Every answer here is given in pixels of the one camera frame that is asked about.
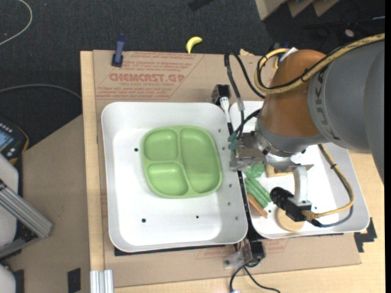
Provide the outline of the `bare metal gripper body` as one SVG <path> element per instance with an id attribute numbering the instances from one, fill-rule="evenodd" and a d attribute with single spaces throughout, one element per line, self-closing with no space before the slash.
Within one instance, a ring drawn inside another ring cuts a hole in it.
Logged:
<path id="1" fill-rule="evenodd" d="M 230 168 L 233 171 L 244 171 L 262 162 L 280 172 L 288 172 L 294 166 L 293 153 L 286 153 L 273 147 L 260 133 L 255 131 L 242 134 L 230 146 Z"/>

